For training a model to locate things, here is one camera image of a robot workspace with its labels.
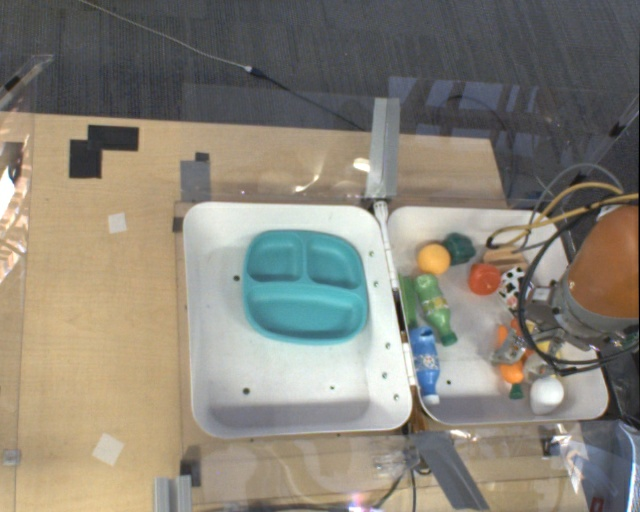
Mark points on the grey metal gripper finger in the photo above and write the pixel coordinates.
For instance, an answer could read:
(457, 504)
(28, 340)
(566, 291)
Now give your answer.
(508, 352)

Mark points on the yellow orange ball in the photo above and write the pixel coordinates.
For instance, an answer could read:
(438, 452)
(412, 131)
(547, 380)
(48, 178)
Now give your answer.
(434, 259)

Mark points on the white plastic tray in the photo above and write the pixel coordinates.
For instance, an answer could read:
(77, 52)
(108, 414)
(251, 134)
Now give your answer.
(300, 380)
(470, 360)

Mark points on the white egg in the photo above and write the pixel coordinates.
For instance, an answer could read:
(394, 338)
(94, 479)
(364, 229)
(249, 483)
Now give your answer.
(546, 395)

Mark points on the dark green broccoli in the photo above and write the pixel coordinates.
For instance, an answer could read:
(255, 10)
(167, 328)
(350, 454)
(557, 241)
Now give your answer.
(459, 248)

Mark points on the green plastic bottle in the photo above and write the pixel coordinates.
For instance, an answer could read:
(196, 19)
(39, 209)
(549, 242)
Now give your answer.
(434, 304)

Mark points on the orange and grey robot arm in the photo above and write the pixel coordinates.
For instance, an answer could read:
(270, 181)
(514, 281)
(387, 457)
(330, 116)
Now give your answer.
(607, 260)

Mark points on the teal divided plate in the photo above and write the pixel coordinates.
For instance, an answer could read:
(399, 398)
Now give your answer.
(305, 305)

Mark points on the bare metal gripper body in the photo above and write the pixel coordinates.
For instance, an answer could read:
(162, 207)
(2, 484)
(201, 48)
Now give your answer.
(546, 324)

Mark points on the blue plastic bottle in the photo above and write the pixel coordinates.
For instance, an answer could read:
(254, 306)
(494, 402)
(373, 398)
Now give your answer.
(425, 361)

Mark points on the orange carrot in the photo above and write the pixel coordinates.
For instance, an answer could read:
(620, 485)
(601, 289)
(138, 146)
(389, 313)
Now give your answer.
(512, 373)

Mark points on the tan bread slice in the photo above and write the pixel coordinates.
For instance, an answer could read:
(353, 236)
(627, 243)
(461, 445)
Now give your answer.
(504, 258)

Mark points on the red tomato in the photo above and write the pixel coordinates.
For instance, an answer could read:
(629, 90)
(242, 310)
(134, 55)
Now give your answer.
(484, 279)

